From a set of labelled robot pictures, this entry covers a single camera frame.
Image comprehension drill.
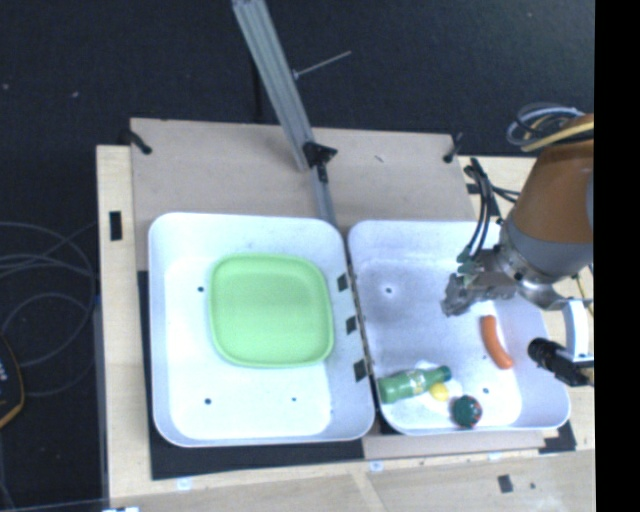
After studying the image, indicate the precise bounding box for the green and red ball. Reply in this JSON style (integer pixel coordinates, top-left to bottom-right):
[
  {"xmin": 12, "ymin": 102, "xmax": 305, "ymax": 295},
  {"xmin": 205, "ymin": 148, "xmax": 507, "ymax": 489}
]
[{"xmin": 450, "ymin": 393, "xmax": 484, "ymax": 430}]

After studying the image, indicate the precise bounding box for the thin black rod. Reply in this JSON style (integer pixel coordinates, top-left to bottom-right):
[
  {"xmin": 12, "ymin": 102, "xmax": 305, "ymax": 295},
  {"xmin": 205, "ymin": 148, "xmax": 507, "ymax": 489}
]
[{"xmin": 342, "ymin": 225, "xmax": 383, "ymax": 427}]

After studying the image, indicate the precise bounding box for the green plate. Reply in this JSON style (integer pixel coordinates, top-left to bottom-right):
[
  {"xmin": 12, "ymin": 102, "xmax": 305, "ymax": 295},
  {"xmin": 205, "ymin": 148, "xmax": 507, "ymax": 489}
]
[{"xmin": 207, "ymin": 252, "xmax": 336, "ymax": 370}]

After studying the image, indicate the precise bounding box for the orange sausage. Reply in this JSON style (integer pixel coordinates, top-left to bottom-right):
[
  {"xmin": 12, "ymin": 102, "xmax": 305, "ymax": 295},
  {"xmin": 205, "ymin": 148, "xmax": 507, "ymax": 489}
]
[{"xmin": 479, "ymin": 314, "xmax": 515, "ymax": 371}]

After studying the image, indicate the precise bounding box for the brown flat board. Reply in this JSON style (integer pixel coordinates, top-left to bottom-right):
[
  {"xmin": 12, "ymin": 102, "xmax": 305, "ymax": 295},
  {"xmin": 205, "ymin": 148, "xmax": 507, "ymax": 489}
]
[{"xmin": 129, "ymin": 117, "xmax": 546, "ymax": 459}]

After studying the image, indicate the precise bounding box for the white plastic tray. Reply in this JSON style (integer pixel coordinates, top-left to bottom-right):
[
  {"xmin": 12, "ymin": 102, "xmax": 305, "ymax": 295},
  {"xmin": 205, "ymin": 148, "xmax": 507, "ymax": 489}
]
[
  {"xmin": 346, "ymin": 219, "xmax": 573, "ymax": 437},
  {"xmin": 147, "ymin": 211, "xmax": 377, "ymax": 448}
]

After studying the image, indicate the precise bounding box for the black cylinder on white bracket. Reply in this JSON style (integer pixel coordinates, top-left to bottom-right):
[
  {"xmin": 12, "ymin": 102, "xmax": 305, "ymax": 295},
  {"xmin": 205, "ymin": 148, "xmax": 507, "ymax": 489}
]
[{"xmin": 527, "ymin": 296, "xmax": 595, "ymax": 388}]

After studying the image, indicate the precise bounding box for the green plastic bottle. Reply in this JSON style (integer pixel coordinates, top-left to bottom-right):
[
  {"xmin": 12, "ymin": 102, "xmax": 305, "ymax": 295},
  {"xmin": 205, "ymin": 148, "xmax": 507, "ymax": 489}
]
[{"xmin": 376, "ymin": 364, "xmax": 453, "ymax": 405}]

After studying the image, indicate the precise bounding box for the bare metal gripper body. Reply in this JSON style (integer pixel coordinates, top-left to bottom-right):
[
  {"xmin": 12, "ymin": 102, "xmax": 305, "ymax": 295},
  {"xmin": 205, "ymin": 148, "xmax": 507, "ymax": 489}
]
[{"xmin": 466, "ymin": 251, "xmax": 570, "ymax": 311}]

